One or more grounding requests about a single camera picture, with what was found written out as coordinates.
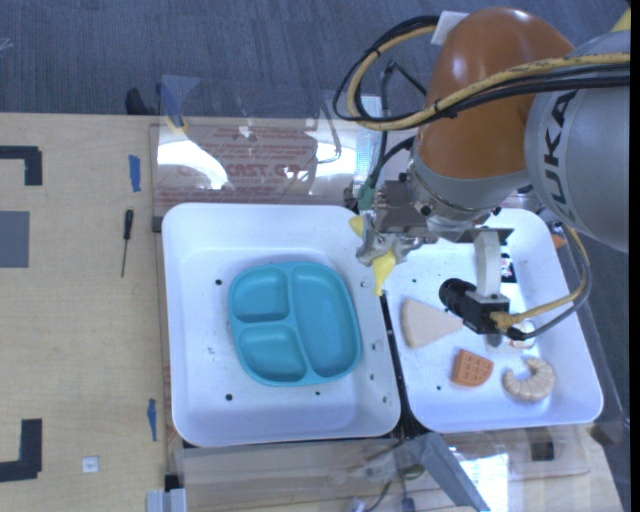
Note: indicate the small orange object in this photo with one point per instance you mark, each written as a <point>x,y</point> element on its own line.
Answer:
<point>558,241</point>

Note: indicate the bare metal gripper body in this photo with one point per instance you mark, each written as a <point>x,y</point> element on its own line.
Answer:
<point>400,210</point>

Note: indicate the brown cardboard board, red print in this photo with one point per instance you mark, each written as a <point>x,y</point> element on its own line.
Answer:
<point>260,150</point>

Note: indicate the yellow banana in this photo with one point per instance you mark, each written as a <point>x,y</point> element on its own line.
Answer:
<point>383,272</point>

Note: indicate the black cylinder on white bracket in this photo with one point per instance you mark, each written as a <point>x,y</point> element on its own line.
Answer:
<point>475,310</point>

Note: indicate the black screwdriver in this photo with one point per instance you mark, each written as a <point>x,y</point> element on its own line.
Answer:
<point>127,225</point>

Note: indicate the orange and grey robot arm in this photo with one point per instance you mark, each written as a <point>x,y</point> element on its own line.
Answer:
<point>480,100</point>

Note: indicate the orange waffle biscuit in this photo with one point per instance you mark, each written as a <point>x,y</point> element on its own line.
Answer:
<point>471,369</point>

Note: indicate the beige pizza slice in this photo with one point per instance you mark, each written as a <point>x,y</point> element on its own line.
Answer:
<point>425,322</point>

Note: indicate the blue divided plate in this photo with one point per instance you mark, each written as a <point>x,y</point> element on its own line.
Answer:
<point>320,320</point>

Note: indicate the beige croissant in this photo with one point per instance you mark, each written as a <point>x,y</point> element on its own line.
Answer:
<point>540,382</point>

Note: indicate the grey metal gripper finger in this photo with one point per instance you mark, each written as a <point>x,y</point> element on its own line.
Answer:
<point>367,250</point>
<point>405,247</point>

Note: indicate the white plastic tray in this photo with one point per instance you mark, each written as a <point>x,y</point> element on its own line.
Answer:
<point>475,410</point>
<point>200,350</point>

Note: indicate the colourful printed packet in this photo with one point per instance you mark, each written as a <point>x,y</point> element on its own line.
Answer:
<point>507,267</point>

